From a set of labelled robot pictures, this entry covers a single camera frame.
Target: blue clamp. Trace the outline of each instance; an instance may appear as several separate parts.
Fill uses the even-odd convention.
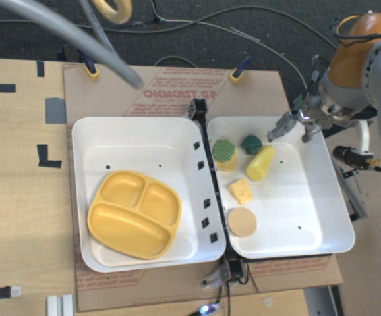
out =
[[[100,71],[95,66],[94,60],[91,59],[91,57],[89,57],[84,52],[80,51],[79,49],[78,49],[78,52],[80,54],[80,57],[82,58],[82,61],[84,62],[84,70],[86,71],[86,73],[91,78],[97,77],[100,74]]]
[[[239,66],[230,73],[229,79],[232,82],[239,81],[242,77],[243,70],[248,66],[248,64],[251,61],[252,61],[252,59],[251,59],[250,55],[246,56],[245,59],[242,61],[242,63],[239,64]]]

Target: yellow toy bottle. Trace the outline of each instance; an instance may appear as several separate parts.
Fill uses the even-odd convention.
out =
[[[255,182],[264,179],[275,153],[272,145],[262,147],[246,167],[248,178]]]

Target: yellow plate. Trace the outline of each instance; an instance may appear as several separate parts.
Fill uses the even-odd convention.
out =
[[[133,171],[115,171],[101,183],[88,212],[91,235],[129,256],[156,259],[170,247],[181,216],[176,192]]]

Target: cardboard box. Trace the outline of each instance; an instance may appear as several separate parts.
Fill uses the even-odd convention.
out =
[[[79,65],[65,65],[65,101],[71,195],[76,254],[79,311],[129,307],[187,300],[213,302],[217,290],[201,288],[201,277],[216,270],[218,262],[160,267],[116,273],[97,273],[82,260],[74,179],[71,130],[84,117],[181,116],[192,99],[208,105],[206,120],[222,115],[281,116],[289,107],[277,72],[245,71],[239,83],[229,81],[228,70],[133,67],[145,87],[135,90],[112,71],[99,66],[90,79]],[[231,294],[245,295],[313,286],[341,284],[334,255],[278,259],[249,263],[247,284],[234,284]]]

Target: dark background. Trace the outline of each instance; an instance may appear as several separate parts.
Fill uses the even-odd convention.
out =
[[[88,25],[78,0],[38,0],[75,24]],[[199,68],[235,68],[246,55],[251,55],[249,68],[280,73],[289,104],[304,91],[296,70],[308,83],[311,59],[319,54],[330,62],[338,44],[332,37],[332,20],[347,13],[367,10],[381,12],[381,0],[155,0],[158,14],[165,19],[196,20],[223,9],[242,6],[260,8],[235,9],[221,13],[206,22],[231,29],[234,27],[273,49],[266,49],[241,36],[211,26],[194,24],[174,32],[161,34],[122,34],[107,32],[113,46],[130,65],[190,67],[180,56]],[[133,15],[124,25],[114,25],[102,16],[104,28],[118,30],[166,30],[178,23],[156,22],[150,0],[132,0]],[[1,19],[19,19],[0,7]],[[322,34],[315,34],[307,26]],[[56,61],[57,52],[66,43],[39,26],[29,23],[0,23],[0,58]],[[68,59],[77,61],[77,52],[67,47]]]

